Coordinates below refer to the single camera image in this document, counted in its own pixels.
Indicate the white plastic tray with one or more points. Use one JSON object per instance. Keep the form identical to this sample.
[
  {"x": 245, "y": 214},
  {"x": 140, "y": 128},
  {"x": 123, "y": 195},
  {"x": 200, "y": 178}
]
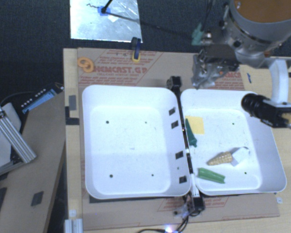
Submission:
[
  {"x": 230, "y": 135},
  {"x": 131, "y": 142}
]

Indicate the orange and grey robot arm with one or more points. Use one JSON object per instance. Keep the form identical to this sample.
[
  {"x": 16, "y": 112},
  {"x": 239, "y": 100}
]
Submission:
[{"x": 262, "y": 4}]

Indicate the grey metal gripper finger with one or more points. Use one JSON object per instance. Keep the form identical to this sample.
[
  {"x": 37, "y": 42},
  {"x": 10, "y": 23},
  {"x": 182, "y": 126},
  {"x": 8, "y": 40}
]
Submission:
[
  {"x": 198, "y": 69},
  {"x": 213, "y": 78}
]

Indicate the brown cardboard board red print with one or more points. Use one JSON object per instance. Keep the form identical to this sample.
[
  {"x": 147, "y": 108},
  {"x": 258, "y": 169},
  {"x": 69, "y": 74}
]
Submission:
[{"x": 126, "y": 69}]

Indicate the thin black and white rod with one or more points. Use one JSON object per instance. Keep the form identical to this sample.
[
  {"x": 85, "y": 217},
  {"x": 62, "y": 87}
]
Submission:
[{"x": 184, "y": 130}]

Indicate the yellow toy corn cob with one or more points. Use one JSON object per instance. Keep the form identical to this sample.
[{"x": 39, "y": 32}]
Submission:
[{"x": 221, "y": 158}]

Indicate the orange toy pretzel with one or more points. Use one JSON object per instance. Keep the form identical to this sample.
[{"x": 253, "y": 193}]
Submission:
[{"x": 85, "y": 64}]

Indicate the white block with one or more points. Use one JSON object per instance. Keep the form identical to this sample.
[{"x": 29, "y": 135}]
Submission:
[{"x": 240, "y": 154}]

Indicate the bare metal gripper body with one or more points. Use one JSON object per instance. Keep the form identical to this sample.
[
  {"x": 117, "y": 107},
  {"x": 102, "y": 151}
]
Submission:
[{"x": 242, "y": 44}]

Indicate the black cylinder on white bracket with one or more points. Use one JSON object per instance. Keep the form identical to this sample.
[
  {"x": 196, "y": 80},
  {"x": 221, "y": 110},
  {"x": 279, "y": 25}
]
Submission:
[{"x": 264, "y": 109}]

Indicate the yellow square cheese slice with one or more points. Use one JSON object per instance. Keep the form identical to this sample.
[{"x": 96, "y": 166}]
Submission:
[{"x": 197, "y": 125}]

